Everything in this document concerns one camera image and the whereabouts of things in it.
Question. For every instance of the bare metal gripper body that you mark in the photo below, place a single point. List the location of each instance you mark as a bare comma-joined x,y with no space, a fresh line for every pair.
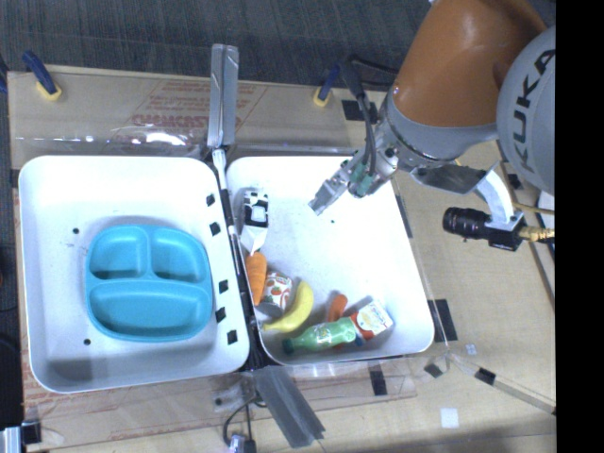
383,161

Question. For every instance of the thin black and white rod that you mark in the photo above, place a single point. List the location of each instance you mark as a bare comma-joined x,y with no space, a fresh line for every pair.
220,165

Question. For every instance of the orange carrot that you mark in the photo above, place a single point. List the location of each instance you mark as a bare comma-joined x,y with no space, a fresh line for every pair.
256,274
338,306

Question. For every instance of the black cylinder on white bracket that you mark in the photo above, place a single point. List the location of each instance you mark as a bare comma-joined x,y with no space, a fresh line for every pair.
472,224

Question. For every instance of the brown cardboard board, red print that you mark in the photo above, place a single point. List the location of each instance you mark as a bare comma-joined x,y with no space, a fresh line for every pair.
118,106

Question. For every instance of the green plastic bottle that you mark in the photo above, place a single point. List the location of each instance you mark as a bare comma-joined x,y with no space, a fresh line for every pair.
325,335

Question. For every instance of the white plastic tray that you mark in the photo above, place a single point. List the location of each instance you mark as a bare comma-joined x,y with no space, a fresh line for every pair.
56,253
358,262

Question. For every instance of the black and white carton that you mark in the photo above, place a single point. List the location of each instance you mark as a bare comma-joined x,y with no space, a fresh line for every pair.
255,215

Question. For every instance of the yellow banana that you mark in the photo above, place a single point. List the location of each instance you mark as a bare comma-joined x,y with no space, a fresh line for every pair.
302,307

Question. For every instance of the blue divided plate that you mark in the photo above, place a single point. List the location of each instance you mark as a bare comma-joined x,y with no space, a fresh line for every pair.
146,300

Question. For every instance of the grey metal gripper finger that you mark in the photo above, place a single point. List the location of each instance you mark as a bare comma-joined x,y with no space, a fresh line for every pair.
322,192
331,199

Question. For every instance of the orange and white carton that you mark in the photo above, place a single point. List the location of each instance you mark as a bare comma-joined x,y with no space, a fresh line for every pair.
373,321

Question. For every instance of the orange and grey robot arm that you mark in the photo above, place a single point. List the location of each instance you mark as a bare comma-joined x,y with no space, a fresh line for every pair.
453,64

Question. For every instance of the white can with fruit print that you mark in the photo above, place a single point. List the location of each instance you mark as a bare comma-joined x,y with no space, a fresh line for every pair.
278,293

